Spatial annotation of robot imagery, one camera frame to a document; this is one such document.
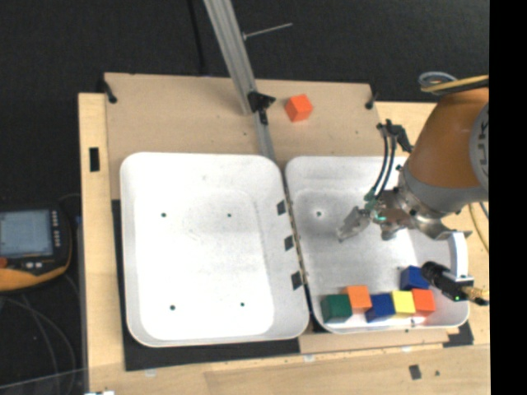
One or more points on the green cube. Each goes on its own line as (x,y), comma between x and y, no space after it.
(335,308)

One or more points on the black cylinder on white bracket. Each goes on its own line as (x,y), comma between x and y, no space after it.
(446,280)

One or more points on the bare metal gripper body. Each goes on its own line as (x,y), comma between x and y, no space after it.
(401,212)

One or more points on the brown flat board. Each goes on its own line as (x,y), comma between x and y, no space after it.
(185,113)

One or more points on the white plastic tray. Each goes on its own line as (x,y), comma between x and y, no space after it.
(206,253)
(350,270)

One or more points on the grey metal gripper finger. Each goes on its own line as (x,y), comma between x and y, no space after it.
(391,229)
(353,222)

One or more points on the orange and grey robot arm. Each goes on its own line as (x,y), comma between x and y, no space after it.
(446,146)

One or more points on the yellow cube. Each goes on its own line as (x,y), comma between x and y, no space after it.
(403,302)

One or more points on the blue cube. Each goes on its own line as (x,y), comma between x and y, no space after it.
(413,278)
(381,306)

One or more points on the orange cube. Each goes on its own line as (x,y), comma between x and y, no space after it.
(298,108)
(424,300)
(359,296)

